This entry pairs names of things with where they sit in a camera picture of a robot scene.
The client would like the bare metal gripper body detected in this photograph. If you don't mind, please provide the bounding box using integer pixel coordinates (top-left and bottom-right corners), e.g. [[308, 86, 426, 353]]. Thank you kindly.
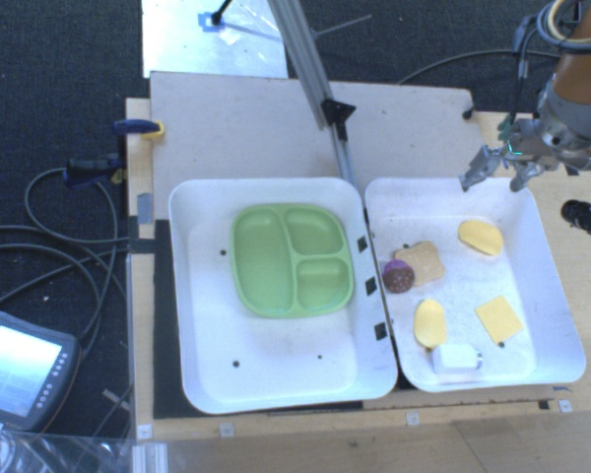
[[503, 117, 591, 168]]

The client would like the yellow oval slice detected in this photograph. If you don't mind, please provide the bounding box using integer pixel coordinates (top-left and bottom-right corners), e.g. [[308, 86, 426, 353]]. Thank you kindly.
[[413, 298, 448, 351], [457, 219, 505, 257]]

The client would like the white plastic tray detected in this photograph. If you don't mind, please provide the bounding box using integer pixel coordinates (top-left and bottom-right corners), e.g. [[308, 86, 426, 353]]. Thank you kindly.
[[363, 176, 588, 394], [167, 176, 400, 416]]

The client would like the brown toast slice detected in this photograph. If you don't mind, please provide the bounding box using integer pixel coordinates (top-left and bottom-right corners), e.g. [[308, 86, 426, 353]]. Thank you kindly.
[[393, 240, 446, 288]]

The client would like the dark red salami slice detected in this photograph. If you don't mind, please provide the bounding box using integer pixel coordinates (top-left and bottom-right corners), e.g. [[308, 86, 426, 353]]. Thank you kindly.
[[381, 258, 417, 296]]

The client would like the yellow square cheese slice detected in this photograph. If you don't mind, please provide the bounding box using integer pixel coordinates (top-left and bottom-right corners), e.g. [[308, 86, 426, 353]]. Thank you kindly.
[[474, 295, 525, 346]]

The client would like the small white box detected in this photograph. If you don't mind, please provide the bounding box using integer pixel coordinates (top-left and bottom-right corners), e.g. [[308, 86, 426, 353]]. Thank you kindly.
[[431, 343, 485, 376]]

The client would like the green divided plate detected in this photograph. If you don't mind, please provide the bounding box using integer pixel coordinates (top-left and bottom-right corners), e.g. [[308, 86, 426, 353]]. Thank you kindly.
[[229, 203, 355, 320]]

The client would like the pale wood board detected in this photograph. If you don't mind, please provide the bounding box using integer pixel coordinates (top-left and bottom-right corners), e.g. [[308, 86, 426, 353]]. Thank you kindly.
[[124, 97, 591, 442]]

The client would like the black cylinder on white bracket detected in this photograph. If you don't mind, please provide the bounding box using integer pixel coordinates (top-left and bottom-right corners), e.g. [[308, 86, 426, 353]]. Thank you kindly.
[[560, 158, 591, 241]]

